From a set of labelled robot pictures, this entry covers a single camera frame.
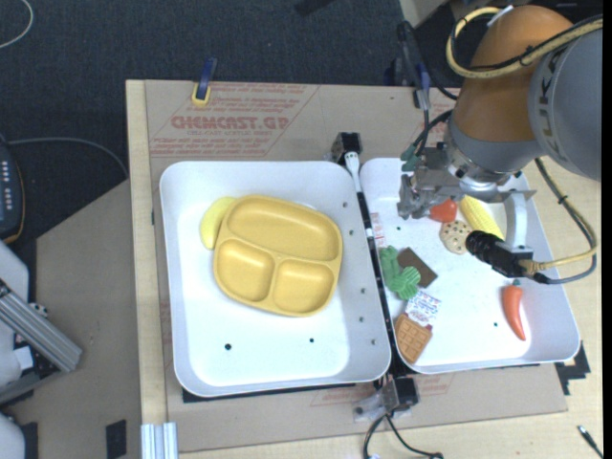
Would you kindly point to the green broccoli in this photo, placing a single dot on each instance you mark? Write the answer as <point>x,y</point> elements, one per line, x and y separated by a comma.
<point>404,280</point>

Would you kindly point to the orange waffle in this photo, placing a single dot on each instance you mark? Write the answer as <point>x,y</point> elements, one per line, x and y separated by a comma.
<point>412,338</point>

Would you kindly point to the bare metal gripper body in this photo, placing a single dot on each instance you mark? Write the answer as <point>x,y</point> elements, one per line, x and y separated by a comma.
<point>442,172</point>

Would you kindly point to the yellow corn cob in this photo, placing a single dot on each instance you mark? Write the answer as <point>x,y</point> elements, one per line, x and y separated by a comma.
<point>480,218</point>

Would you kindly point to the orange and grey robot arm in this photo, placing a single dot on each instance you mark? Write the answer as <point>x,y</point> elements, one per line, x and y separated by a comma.
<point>497,103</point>

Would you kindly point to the white plastic tray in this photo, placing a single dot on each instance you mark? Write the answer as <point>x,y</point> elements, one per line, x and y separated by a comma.
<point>468,313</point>
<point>268,352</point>

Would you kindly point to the yellow divided plate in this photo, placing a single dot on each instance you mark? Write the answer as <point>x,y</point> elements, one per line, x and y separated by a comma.
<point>282,237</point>

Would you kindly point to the white packet red blue print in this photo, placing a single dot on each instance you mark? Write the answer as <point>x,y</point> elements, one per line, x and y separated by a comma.
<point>423,306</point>

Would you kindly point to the beige chocolate chip biscuit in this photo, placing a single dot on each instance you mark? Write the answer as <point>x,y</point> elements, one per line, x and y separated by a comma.
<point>454,237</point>

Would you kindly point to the brown cardboard board red print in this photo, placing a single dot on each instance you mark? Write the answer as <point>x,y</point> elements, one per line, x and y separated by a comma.
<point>287,117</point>

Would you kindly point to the thin black and white rod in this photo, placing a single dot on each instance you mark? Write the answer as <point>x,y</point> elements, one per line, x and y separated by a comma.
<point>369,227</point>

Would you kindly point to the red tomato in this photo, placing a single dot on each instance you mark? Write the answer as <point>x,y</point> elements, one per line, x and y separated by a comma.
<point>444,212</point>

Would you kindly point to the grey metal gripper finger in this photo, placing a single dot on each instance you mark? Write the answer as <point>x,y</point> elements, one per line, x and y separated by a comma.
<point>406,199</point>
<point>424,204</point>

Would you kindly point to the yellow banana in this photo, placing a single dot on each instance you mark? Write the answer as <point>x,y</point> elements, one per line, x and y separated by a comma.
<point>210,225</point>

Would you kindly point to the orange carrot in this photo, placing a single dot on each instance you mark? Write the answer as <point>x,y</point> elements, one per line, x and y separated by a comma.
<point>514,309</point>

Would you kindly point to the black cylinder on white bracket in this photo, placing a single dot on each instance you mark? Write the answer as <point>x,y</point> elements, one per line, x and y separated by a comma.
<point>497,251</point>

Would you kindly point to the brown chocolate bar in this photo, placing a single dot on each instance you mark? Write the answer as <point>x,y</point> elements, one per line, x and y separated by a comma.
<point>423,268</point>

